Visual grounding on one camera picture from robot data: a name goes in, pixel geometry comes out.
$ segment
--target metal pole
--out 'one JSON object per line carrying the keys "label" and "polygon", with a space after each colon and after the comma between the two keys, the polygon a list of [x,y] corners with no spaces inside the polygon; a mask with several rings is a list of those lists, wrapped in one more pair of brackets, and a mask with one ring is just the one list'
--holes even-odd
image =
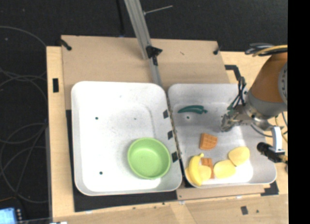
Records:
{"label": "metal pole", "polygon": [[[144,59],[149,59],[146,48],[151,47],[151,39],[145,22],[144,13],[141,7],[140,0],[124,0],[131,24],[135,31],[138,43]],[[149,59],[150,69],[153,77],[153,82],[162,86],[158,66],[155,65],[153,59]]]}

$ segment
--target metal bracket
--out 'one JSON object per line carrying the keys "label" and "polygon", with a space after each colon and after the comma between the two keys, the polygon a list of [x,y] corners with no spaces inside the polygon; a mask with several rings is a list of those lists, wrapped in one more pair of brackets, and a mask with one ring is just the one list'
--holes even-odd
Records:
{"label": "metal bracket", "polygon": [[146,47],[146,53],[148,58],[152,58],[153,60],[153,65],[158,66],[158,62],[157,62],[157,56],[162,52],[162,49],[159,48],[155,48],[153,46],[147,46]]}
{"label": "metal bracket", "polygon": [[273,139],[273,144],[272,144],[272,150],[274,152],[283,152],[282,150],[282,134],[281,134],[281,128],[277,126],[273,126],[271,128],[272,132],[272,139]]}

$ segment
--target black tape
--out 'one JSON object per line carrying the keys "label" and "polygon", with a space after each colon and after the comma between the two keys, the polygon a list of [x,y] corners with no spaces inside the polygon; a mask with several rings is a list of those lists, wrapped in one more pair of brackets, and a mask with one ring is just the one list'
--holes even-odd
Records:
{"label": "black tape", "polygon": [[261,196],[267,195],[279,195],[279,188],[276,181],[270,184],[270,188],[265,188],[264,193],[261,193]]}
{"label": "black tape", "polygon": [[172,130],[168,132],[168,140],[170,140],[173,137],[173,132]]}
{"label": "black tape", "polygon": [[164,114],[164,119],[168,118],[168,116],[169,116],[168,115],[168,110],[165,110],[163,114]]}
{"label": "black tape", "polygon": [[242,206],[242,207],[241,207],[241,212],[242,212],[243,215],[248,214],[248,208],[247,208],[247,206]]}
{"label": "black tape", "polygon": [[53,79],[53,92],[59,92],[59,83],[58,83],[58,79]]}
{"label": "black tape", "polygon": [[178,161],[179,157],[178,157],[178,153],[177,152],[172,153],[171,156],[172,156],[172,162],[173,163]]}

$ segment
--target toy sink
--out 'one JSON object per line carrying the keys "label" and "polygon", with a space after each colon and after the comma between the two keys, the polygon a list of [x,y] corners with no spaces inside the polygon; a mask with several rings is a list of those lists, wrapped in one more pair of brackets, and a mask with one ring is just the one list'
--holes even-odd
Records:
{"label": "toy sink", "polygon": [[[161,87],[83,81],[71,93],[75,183],[83,194],[164,192],[180,186],[182,173]],[[127,151],[143,137],[161,141],[171,154],[170,169],[161,178],[141,179],[130,169]]]}
{"label": "toy sink", "polygon": [[[273,182],[274,163],[256,150],[256,145],[265,141],[263,136],[251,127],[220,131],[222,116],[237,94],[234,84],[176,84],[168,94],[153,83],[75,84],[71,98],[77,188],[85,195],[173,191],[183,179],[181,164],[188,167],[192,156],[203,152],[216,163],[241,145],[250,149],[249,161],[239,166],[234,176],[210,179],[200,188]],[[178,113],[189,105],[202,105],[207,112]],[[199,149],[203,132],[218,137],[214,149]],[[131,170],[127,151],[135,140],[143,137],[157,139],[167,147],[171,165],[163,177],[144,179]]]}

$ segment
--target yellow banana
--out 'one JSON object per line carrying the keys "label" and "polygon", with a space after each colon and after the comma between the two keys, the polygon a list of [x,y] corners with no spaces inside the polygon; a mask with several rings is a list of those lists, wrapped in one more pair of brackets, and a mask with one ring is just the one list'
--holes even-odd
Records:
{"label": "yellow banana", "polygon": [[199,155],[193,156],[189,161],[188,166],[188,173],[190,176],[190,179],[193,181],[194,184],[197,186],[201,186],[202,184],[202,177],[199,172],[199,163],[200,159],[204,156],[203,153],[200,153]]}

